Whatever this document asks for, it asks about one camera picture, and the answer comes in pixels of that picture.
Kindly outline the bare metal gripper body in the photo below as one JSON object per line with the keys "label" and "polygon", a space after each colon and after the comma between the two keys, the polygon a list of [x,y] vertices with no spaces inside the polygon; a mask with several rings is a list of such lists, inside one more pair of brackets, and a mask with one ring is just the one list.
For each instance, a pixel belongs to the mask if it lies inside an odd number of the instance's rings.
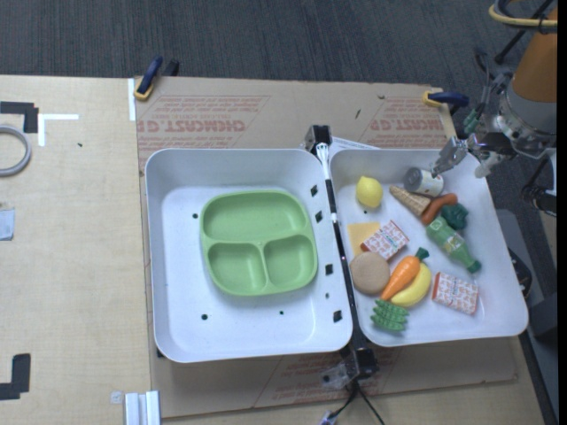
{"label": "bare metal gripper body", "polygon": [[505,156],[523,155],[540,158],[556,145],[556,121],[526,121],[514,113],[488,114],[481,117],[469,137],[476,151],[490,151]]}

